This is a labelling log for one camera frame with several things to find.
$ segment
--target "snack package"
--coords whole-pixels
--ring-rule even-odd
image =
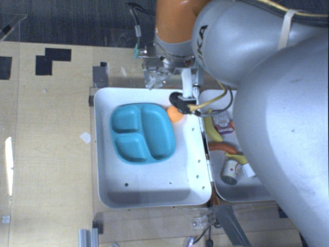
[[[229,134],[234,131],[226,112],[218,113],[212,116],[212,122],[220,134]]]

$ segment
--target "logo on robot arm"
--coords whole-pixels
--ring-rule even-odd
[[[197,44],[197,53],[198,53],[198,57],[199,59],[202,61],[203,66],[205,66],[204,60],[202,58],[202,44],[204,41],[204,33],[205,30],[207,29],[208,25],[202,26],[199,30],[199,38],[196,40],[196,44]]]

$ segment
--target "white strap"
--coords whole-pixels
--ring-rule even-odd
[[[301,10],[289,9],[284,15],[278,49],[287,46],[289,40],[290,28],[291,28],[291,19],[293,19],[293,16],[300,11]]]

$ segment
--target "teal connector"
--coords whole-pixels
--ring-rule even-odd
[[[138,49],[138,44],[136,44],[134,48],[134,59],[138,59],[139,57],[139,49]]]

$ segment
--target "blue plate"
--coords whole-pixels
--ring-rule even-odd
[[[169,117],[157,104],[137,103],[116,108],[110,118],[110,130],[115,151],[126,163],[161,162],[176,149]]]

